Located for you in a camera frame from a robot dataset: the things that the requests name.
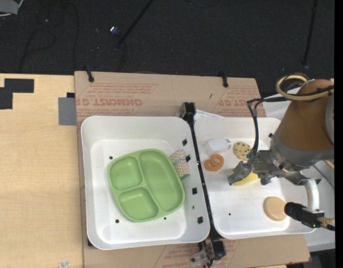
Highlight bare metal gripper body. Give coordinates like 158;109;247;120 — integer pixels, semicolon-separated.
249;149;301;179

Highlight yellow toy food piece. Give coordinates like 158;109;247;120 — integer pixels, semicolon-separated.
233;171;259;186

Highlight chocolate chip biscuit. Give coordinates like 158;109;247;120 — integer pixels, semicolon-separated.
233;141;252;161

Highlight beige round biscuit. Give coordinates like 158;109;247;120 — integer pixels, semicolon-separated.
262;195;288;222

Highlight orange pretzel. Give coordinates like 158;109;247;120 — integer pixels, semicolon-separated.
203;153;225;173

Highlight clear plastic bottle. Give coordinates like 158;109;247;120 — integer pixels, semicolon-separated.
205;138;231;154

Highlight thin black rod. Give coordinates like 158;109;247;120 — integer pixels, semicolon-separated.
185;112;220;245

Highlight white plastic tray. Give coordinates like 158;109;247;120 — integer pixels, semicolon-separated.
193;116;317;240
80;115;211;251

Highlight patterned paper packet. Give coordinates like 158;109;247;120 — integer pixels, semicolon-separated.
168;149;191;181

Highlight green divided plate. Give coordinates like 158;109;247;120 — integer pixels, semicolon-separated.
107;148;186;223

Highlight brown cardboard board red print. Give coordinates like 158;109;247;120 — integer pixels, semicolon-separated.
73;70;312;268

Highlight black cylinder on white bracket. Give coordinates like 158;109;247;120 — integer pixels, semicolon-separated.
284;177;326;229

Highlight black block with thin wires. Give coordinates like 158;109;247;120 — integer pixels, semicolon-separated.
179;102;197;120
210;240;226;261

